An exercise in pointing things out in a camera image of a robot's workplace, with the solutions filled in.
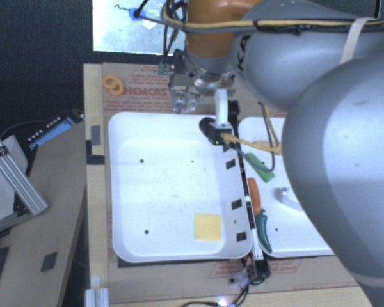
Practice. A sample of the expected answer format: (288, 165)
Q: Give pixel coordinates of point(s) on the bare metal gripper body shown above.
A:
(211, 84)

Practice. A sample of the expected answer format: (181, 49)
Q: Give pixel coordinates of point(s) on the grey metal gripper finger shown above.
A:
(193, 102)
(180, 101)

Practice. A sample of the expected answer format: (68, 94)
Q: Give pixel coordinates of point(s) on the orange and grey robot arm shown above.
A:
(323, 114)

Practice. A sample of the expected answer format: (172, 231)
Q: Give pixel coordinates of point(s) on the orange pretzel biscuit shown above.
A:
(113, 85)

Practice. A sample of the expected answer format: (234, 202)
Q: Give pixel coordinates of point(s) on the white plastic tray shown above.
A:
(166, 184)
(284, 232)

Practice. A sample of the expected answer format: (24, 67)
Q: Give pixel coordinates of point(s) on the green flat wedge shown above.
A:
(260, 168)

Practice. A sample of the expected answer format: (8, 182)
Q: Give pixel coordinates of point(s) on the thin black and white rod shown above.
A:
(245, 184)

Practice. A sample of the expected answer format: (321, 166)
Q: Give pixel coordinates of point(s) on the orange carrot with green top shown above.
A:
(255, 197)

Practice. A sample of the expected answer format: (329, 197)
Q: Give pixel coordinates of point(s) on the yellow square slice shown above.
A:
(208, 227)

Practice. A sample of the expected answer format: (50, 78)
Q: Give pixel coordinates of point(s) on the brown cardboard board red print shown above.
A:
(185, 283)

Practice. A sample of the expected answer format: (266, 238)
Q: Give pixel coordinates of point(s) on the black cylinder on white bracket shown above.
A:
(220, 107)

